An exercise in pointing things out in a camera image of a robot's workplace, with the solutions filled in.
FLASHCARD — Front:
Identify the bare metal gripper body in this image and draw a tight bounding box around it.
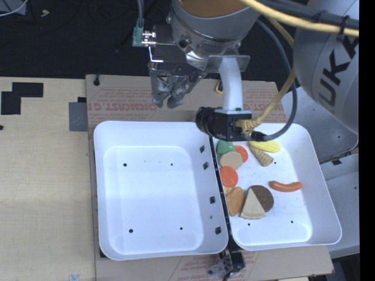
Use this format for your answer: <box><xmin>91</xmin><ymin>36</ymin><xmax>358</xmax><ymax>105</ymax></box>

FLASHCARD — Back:
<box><xmin>147</xmin><ymin>24</ymin><xmax>244</xmax><ymax>84</ymax></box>

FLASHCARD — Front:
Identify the brown cardboard board red print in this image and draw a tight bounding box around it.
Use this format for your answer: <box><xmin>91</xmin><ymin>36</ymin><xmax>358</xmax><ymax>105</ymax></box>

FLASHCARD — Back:
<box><xmin>85</xmin><ymin>74</ymin><xmax>335</xmax><ymax>281</ymax></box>

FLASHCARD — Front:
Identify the green toy vegetable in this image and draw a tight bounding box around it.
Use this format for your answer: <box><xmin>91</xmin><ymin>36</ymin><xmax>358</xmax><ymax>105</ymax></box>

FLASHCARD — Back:
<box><xmin>216</xmin><ymin>139</ymin><xmax>237</xmax><ymax>156</ymax></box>

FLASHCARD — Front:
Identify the beige toy biscuit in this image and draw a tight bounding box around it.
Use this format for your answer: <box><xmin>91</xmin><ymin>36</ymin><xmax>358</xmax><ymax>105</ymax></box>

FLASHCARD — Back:
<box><xmin>219</xmin><ymin>151</ymin><xmax>244</xmax><ymax>170</ymax></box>

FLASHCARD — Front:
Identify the red-orange toy slice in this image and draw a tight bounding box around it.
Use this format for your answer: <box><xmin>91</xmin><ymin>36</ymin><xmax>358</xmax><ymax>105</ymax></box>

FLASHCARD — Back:
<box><xmin>234</xmin><ymin>145</ymin><xmax>249</xmax><ymax>164</ymax></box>

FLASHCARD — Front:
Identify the orange round toy slice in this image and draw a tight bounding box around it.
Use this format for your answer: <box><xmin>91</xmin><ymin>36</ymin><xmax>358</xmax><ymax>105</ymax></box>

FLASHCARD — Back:
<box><xmin>219</xmin><ymin>166</ymin><xmax>239</xmax><ymax>188</ymax></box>

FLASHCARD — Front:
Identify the white plastic tray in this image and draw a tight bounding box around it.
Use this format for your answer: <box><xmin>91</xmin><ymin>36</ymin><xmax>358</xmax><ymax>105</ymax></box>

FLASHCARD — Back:
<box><xmin>209</xmin><ymin>122</ymin><xmax>343</xmax><ymax>252</ymax></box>
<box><xmin>93</xmin><ymin>120</ymin><xmax>230</xmax><ymax>261</ymax></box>

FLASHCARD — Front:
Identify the yellow toy corn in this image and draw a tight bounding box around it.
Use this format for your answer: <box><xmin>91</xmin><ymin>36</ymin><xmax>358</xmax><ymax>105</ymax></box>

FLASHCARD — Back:
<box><xmin>248</xmin><ymin>140</ymin><xmax>281</xmax><ymax>154</ymax></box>

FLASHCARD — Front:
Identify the beige toy cone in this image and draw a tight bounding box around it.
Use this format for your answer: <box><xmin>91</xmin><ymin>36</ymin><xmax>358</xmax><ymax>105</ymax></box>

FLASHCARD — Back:
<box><xmin>248</xmin><ymin>145</ymin><xmax>274</xmax><ymax>167</ymax></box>

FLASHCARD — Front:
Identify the thin black rod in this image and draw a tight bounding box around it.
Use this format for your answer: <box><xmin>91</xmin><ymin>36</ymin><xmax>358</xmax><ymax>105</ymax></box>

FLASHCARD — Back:
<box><xmin>208</xmin><ymin>135</ymin><xmax>236</xmax><ymax>255</ymax></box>

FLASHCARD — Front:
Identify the orange toy bread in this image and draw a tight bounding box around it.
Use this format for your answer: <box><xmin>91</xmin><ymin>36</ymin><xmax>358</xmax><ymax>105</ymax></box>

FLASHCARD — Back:
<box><xmin>226</xmin><ymin>186</ymin><xmax>246</xmax><ymax>217</ymax></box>

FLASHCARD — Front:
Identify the brown round toy biscuit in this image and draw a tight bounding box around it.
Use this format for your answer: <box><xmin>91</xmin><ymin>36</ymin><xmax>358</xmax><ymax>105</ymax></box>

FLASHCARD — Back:
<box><xmin>250</xmin><ymin>184</ymin><xmax>275</xmax><ymax>213</ymax></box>

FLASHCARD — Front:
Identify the beige toy wedge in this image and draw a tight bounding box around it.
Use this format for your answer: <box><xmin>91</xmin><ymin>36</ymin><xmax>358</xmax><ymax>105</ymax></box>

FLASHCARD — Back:
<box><xmin>240</xmin><ymin>187</ymin><xmax>266</xmax><ymax>220</ymax></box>

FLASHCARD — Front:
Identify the orange toy sausage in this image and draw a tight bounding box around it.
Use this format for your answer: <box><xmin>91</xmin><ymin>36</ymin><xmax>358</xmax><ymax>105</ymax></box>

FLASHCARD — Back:
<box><xmin>268</xmin><ymin>180</ymin><xmax>303</xmax><ymax>193</ymax></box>

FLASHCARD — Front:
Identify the black cylinder on white bracket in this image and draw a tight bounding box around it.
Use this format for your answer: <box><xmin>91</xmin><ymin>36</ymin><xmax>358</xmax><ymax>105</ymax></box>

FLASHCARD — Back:
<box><xmin>195</xmin><ymin>54</ymin><xmax>253</xmax><ymax>142</ymax></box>

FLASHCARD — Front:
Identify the black block with thin wires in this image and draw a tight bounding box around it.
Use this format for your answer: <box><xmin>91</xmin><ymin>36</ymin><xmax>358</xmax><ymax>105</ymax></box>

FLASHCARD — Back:
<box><xmin>206</xmin><ymin>249</ymin><xmax>247</xmax><ymax>281</ymax></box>

